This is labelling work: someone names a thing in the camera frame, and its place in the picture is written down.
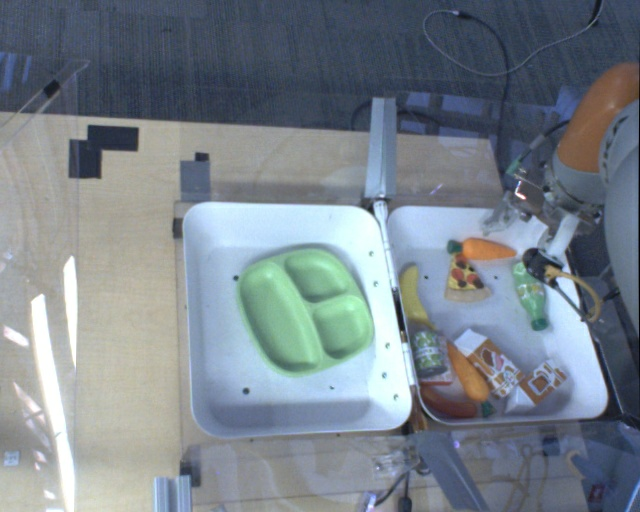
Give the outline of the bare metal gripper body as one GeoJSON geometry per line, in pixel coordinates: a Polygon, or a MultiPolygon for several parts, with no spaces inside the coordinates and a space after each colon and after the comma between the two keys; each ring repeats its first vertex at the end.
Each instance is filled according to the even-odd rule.
{"type": "Polygon", "coordinates": [[[547,226],[576,218],[579,226],[597,226],[602,218],[602,181],[597,173],[569,167],[542,171],[519,167],[505,174],[511,203],[547,226]]]}

